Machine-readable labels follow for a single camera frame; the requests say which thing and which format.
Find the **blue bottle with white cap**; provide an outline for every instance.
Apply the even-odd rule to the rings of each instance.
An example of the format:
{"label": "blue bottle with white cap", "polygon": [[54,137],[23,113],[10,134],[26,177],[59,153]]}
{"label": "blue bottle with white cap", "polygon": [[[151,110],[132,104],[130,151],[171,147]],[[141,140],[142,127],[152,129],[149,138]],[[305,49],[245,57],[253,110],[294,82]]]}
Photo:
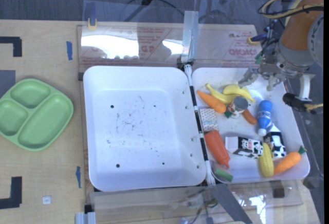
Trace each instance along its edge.
{"label": "blue bottle with white cap", "polygon": [[268,100],[263,100],[258,106],[257,123],[259,125],[258,134],[265,136],[267,134],[267,128],[271,126],[271,111],[272,103]]}

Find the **orange carrot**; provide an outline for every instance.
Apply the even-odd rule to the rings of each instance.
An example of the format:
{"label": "orange carrot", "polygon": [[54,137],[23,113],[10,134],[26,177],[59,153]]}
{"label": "orange carrot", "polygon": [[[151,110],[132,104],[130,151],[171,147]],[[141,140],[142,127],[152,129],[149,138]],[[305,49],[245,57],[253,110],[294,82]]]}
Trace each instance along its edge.
{"label": "orange carrot", "polygon": [[224,113],[226,111],[226,105],[221,100],[200,90],[196,92],[216,112]]}
{"label": "orange carrot", "polygon": [[274,174],[281,173],[293,167],[295,164],[297,164],[300,161],[301,154],[305,152],[306,149],[302,146],[299,148],[298,152],[297,151],[290,152],[287,156],[282,158],[280,163],[274,168]]}
{"label": "orange carrot", "polygon": [[242,115],[247,120],[248,123],[257,124],[257,119],[249,112],[248,109],[245,109]]}
{"label": "orange carrot", "polygon": [[228,161],[230,156],[225,148],[224,141],[217,130],[212,130],[205,134],[206,146],[219,164],[229,168]]}

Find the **can lid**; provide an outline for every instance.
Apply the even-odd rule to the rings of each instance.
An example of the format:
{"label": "can lid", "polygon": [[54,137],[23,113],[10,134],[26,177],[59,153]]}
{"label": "can lid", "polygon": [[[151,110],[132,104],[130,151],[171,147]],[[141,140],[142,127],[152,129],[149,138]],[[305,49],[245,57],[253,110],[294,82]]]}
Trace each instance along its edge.
{"label": "can lid", "polygon": [[267,130],[264,129],[264,128],[259,128],[259,129],[258,129],[258,134],[259,134],[260,136],[265,136],[265,135],[267,134]]}

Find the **wooden table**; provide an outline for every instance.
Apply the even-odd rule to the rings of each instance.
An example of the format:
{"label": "wooden table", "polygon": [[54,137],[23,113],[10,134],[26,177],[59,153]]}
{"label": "wooden table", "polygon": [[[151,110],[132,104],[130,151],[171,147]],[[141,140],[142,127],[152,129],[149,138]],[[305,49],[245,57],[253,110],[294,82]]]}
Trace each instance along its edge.
{"label": "wooden table", "polygon": [[[0,20],[0,36],[19,36],[23,42],[22,57],[13,57],[12,45],[0,44],[0,70],[15,70],[16,82],[25,78],[40,79],[66,94],[74,105],[68,126],[43,151],[26,151],[0,137],[0,199],[10,197],[11,177],[21,176],[23,180],[22,203],[19,208],[0,210],[0,223],[74,223],[75,214],[84,211],[87,198],[85,174],[88,172],[85,172],[84,164],[85,124],[77,52],[77,27],[82,24]],[[67,42],[73,47],[72,60],[67,54]],[[76,177],[78,166],[81,188]],[[266,223],[270,223],[270,219],[275,219],[276,223],[319,223],[309,190],[300,181],[296,186],[302,203],[267,209]],[[47,196],[51,197],[51,203],[43,203],[43,197]],[[124,201],[110,200],[108,203],[112,205],[108,207],[113,208],[114,204],[120,205]],[[217,220],[223,221],[225,214],[220,213]],[[248,210],[247,214],[255,219],[255,223],[261,223],[256,209]],[[171,221],[163,219],[150,223],[175,223]]]}

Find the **white plastic tray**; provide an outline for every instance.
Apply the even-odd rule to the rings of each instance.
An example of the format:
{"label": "white plastic tray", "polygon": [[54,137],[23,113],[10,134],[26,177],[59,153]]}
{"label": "white plastic tray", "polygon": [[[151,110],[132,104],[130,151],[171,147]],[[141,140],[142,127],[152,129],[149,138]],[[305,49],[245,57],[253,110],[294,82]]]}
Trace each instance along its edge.
{"label": "white plastic tray", "polygon": [[206,176],[186,75],[94,66],[83,77],[89,176],[101,191],[191,186]]}
{"label": "white plastic tray", "polygon": [[[209,83],[212,87],[218,88],[220,91],[228,84],[237,84],[243,78],[245,71],[245,68],[199,68],[192,74],[194,89],[209,93],[205,87],[205,84]],[[299,147],[303,145],[303,142],[293,111],[282,100],[283,95],[286,93],[284,85],[281,83],[273,91],[267,91],[267,84],[268,82],[266,80],[258,77],[254,83],[246,86],[251,93],[255,93],[256,91],[262,97],[255,97],[256,101],[248,109],[256,117],[260,100],[270,100],[273,104],[271,113],[272,122],[281,130],[287,153],[298,151]],[[199,107],[206,107],[205,103],[197,94],[196,101]],[[216,116],[220,128],[219,132],[223,140],[227,136],[242,136],[263,141],[262,137],[257,134],[258,126],[249,124],[243,116],[239,118],[227,118],[224,114],[218,113]],[[209,160],[214,161],[210,152],[208,152],[208,156]],[[235,154],[230,154],[230,158],[230,169],[228,172],[233,175],[232,183],[301,179],[308,175],[310,169],[307,153],[302,155],[301,161],[297,165],[285,173],[277,174],[271,178],[262,176],[257,159]],[[218,177],[217,179],[225,182],[224,179]]]}

